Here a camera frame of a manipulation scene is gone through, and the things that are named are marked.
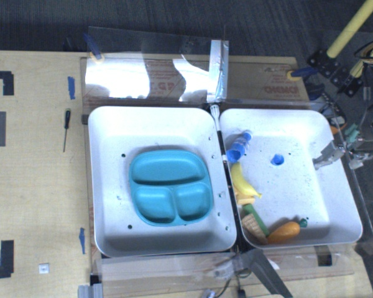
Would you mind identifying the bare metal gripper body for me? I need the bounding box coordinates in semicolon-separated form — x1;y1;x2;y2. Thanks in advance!
339;140;363;161

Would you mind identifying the white plastic tray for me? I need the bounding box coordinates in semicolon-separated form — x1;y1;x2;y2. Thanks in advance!
87;105;238;258
218;107;364;250

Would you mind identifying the orange carrot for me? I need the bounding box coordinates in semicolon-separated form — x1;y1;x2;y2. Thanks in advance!
267;218;308;245

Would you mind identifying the yellow banana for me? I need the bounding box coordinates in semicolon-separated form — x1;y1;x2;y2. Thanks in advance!
230;161;263;199

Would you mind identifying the clear plastic bottle blue label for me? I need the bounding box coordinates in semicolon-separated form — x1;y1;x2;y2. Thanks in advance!
226;130;254;164

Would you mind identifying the blue divided plate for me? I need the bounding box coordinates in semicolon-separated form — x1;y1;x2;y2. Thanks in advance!
128;149;214;227

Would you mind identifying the black screwdriver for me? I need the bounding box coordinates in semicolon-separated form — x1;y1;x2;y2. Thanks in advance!
62;108;72;153

